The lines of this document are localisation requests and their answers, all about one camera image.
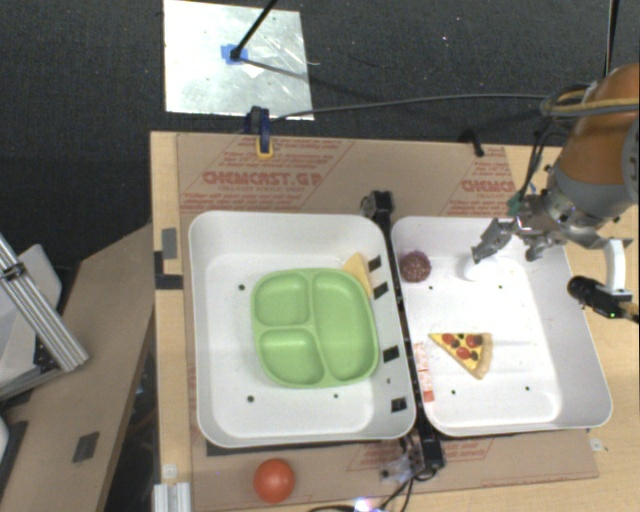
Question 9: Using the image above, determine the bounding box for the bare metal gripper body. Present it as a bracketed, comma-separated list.
[511, 192, 607, 250]

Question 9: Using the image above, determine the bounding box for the dark red round biscuit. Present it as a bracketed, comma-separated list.
[398, 250, 433, 283]

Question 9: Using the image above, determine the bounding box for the thin black rod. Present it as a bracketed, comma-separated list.
[375, 209, 442, 454]

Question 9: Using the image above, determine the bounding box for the pizza slice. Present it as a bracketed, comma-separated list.
[427, 331, 494, 381]

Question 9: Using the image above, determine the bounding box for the yellow cheese wedge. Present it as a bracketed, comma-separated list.
[341, 251, 374, 298]

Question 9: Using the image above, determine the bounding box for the red and white packet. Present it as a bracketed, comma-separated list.
[412, 341, 437, 403]

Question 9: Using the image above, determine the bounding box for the white plastic tray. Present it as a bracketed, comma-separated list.
[390, 215, 614, 438]
[187, 209, 418, 449]

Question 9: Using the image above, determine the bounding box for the green divided plate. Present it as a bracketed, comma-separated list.
[250, 267, 380, 389]

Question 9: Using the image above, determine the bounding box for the brown cardboard board red print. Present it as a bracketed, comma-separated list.
[174, 131, 601, 502]

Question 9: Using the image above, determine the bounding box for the red ball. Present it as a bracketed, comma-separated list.
[252, 458, 297, 505]

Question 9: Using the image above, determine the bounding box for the black cylinder on white bracket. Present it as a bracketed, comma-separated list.
[566, 238, 640, 322]

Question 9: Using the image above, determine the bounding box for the black block with thin wires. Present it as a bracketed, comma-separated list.
[416, 433, 446, 472]
[360, 189, 397, 219]

